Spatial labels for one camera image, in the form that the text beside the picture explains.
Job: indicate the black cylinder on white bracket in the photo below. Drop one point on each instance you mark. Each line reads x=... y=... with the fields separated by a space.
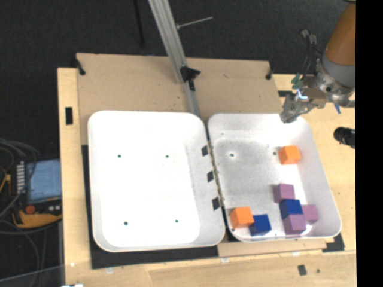
x=345 y=136

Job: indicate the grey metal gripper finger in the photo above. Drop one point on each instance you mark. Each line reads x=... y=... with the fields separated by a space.
x=305 y=108
x=288 y=109

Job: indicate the white plastic tray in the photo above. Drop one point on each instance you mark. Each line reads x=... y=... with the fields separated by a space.
x=149 y=184
x=254 y=172

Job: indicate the brown cardboard board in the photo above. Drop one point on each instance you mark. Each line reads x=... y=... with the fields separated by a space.
x=128 y=85

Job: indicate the blue cube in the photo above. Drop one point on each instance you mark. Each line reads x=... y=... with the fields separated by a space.
x=291 y=208
x=261 y=224

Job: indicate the orange cube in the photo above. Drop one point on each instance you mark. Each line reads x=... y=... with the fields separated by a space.
x=240 y=217
x=289 y=155

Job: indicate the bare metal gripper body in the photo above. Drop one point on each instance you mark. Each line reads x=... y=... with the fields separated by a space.
x=327 y=91

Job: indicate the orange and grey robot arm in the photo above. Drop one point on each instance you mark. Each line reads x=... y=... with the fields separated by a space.
x=342 y=34

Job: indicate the purple cube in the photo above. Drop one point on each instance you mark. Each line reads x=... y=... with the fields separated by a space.
x=283 y=192
x=294 y=224
x=310 y=212

